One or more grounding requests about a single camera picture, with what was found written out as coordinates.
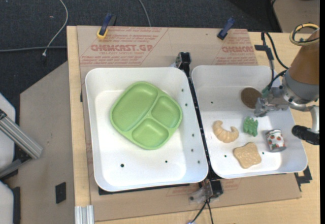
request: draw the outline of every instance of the green broccoli toy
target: green broccoli toy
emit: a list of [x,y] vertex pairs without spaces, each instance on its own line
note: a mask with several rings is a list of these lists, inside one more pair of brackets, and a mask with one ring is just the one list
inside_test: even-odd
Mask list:
[[257,136],[258,121],[251,117],[246,117],[244,120],[244,133],[248,133],[252,136]]

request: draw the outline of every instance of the metal bracket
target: metal bracket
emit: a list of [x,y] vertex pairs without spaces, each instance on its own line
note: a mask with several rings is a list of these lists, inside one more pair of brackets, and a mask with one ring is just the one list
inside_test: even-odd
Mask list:
[[207,182],[200,189],[191,193],[188,197],[188,200],[190,204],[194,204],[194,203],[200,204],[206,201],[212,195],[213,192],[212,192],[211,183]]
[[86,207],[75,207],[75,224],[94,224],[95,217],[93,212],[93,205]]
[[30,159],[38,159],[43,148],[32,138],[28,137],[20,127],[0,109],[0,131],[5,133],[15,144],[26,153],[24,158],[18,158],[0,171],[0,179],[16,171]]
[[31,158],[38,159],[43,148],[32,138],[28,137],[20,127],[0,109],[0,130],[13,140]]
[[175,61],[176,67],[179,68],[180,70],[183,70],[188,78],[190,78],[189,65],[190,65],[191,61],[192,61],[192,59],[191,59],[191,55],[189,52],[178,53],[178,55],[176,57],[176,61]]

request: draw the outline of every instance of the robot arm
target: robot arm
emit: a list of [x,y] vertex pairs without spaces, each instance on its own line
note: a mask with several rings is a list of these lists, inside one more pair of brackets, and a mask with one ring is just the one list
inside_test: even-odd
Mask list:
[[[311,27],[314,32],[303,42],[295,40],[295,34],[303,27]],[[313,126],[294,126],[292,133],[306,142],[319,145],[319,106],[307,106],[319,99],[319,27],[313,24],[299,25],[290,34],[290,40],[301,49],[291,67],[283,71],[281,85],[272,83],[263,91],[255,106],[255,116],[265,116],[269,111],[286,110],[289,107],[300,111],[310,111]]]

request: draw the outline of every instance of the green plate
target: green plate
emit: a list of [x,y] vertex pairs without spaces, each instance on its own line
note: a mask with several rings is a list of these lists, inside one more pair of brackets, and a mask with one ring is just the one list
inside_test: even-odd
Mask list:
[[158,149],[173,135],[182,120],[179,104],[148,82],[129,86],[110,110],[115,129],[144,149]]

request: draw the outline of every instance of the white tray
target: white tray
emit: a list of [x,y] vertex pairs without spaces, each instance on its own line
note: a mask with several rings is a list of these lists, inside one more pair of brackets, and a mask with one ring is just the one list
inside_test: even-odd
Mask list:
[[[170,140],[145,150],[118,133],[109,111],[131,84],[147,81],[173,97],[183,119]],[[208,173],[200,127],[186,75],[176,68],[98,68],[85,78],[94,176],[106,191],[198,183]]]
[[[290,109],[269,112],[265,117],[256,118],[254,110],[241,101],[241,91],[246,87],[262,91],[271,80],[271,70],[266,66],[198,66],[193,69],[192,80],[196,90],[203,129],[213,171],[222,178],[237,178],[267,174],[282,174],[303,171],[307,157],[300,139],[291,133],[295,125]],[[279,86],[277,79],[273,86]],[[244,133],[243,121],[247,117],[258,120],[258,135]],[[235,126],[240,134],[231,143],[219,141],[212,124],[223,121],[222,127],[230,130]],[[281,129],[287,148],[282,152],[270,152],[265,131]],[[262,162],[243,169],[233,156],[233,149],[254,142]]]

